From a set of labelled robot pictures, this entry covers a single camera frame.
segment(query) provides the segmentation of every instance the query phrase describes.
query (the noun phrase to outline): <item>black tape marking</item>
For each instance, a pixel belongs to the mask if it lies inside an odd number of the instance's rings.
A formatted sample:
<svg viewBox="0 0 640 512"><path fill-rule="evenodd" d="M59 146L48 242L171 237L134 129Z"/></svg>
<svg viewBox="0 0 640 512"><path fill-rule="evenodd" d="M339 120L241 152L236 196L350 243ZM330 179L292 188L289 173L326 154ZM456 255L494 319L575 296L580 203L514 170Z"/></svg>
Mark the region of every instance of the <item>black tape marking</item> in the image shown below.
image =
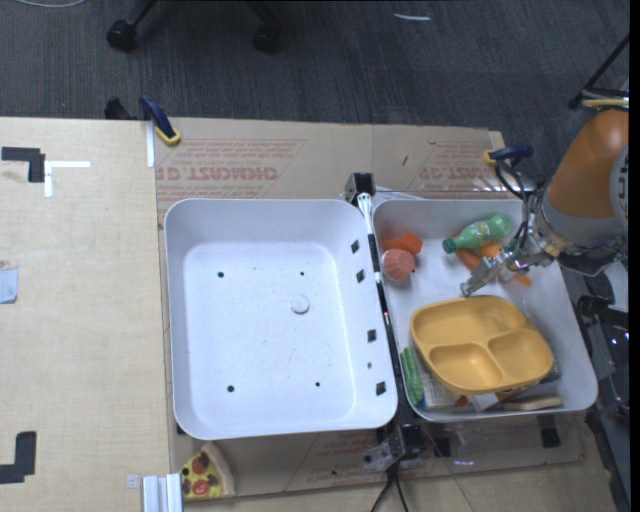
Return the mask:
<svg viewBox="0 0 640 512"><path fill-rule="evenodd" d="M2 159L29 162L29 182L44 183L45 155L40 153L40 149L3 147Z"/></svg>
<svg viewBox="0 0 640 512"><path fill-rule="evenodd" d="M26 475L36 472L36 433L20 432L16 436L13 464L0 464L0 484L19 484Z"/></svg>

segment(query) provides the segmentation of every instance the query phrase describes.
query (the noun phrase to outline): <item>metal bracket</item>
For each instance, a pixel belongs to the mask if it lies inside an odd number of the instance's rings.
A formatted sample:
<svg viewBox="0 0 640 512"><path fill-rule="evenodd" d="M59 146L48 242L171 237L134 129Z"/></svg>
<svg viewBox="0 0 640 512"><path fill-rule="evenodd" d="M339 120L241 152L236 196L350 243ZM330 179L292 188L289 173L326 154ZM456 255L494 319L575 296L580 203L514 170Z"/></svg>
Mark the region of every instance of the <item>metal bracket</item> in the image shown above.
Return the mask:
<svg viewBox="0 0 640 512"><path fill-rule="evenodd" d="M405 454L404 439L399 425L379 445L365 450L362 465L366 469L386 471Z"/></svg>

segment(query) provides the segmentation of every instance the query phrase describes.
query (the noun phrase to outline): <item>office chair wheel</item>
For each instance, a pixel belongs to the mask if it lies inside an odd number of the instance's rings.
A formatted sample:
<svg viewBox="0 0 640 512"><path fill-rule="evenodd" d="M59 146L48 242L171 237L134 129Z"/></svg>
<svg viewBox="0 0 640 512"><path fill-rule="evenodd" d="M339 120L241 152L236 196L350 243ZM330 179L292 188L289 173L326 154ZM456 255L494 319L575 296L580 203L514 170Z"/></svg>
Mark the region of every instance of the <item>office chair wheel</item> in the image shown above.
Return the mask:
<svg viewBox="0 0 640 512"><path fill-rule="evenodd" d="M280 31L267 25L262 25L253 36L253 47L264 53L272 53L276 49Z"/></svg>
<svg viewBox="0 0 640 512"><path fill-rule="evenodd" d="M116 20L107 33L107 41L118 50L129 51L136 44L136 27L125 20Z"/></svg>

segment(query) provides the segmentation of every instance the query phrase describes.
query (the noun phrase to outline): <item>orange toy carrot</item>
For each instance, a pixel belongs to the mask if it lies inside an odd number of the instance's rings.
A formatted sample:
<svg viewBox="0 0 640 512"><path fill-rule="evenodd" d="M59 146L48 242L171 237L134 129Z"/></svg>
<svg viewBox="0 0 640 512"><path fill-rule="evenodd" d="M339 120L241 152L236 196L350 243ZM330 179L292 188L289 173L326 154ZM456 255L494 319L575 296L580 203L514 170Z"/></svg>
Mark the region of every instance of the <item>orange toy carrot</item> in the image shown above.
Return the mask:
<svg viewBox="0 0 640 512"><path fill-rule="evenodd" d="M500 244L497 242L489 242L480 247L478 251L482 256L492 258L500 252ZM462 263L464 263L465 267L467 267L469 270L473 270L474 268L476 268L478 266L478 263L480 263L480 259L482 258L482 256L478 256L478 254L476 254L471 249L466 248L458 249L456 251L456 254L460 258ZM531 279L529 279L525 275L514 273L513 278L517 279L525 286L531 286Z"/></svg>
<svg viewBox="0 0 640 512"><path fill-rule="evenodd" d="M382 243L383 251L388 251L389 249L402 249L415 256L422 250L422 239L407 229L401 237Z"/></svg>

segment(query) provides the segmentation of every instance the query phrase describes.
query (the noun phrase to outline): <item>blue clamp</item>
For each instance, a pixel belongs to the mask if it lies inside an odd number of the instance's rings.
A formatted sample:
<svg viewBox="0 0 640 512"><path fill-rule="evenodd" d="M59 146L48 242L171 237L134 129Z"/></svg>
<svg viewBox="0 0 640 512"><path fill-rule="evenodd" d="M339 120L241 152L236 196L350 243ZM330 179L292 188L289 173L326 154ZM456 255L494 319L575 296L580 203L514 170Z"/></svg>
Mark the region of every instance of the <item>blue clamp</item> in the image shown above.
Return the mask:
<svg viewBox="0 0 640 512"><path fill-rule="evenodd" d="M533 155L533 148L531 146L518 144L516 146L507 146L506 148L496 151L486 150L482 154L482 160L487 165L496 165L498 160L511 160L511 167L515 167L520 160L531 155Z"/></svg>
<svg viewBox="0 0 640 512"><path fill-rule="evenodd" d="M151 96L143 94L140 97L140 106L144 110L145 119L151 118L155 124L155 132L168 145L173 146L180 141L180 132L171 126L167 115Z"/></svg>

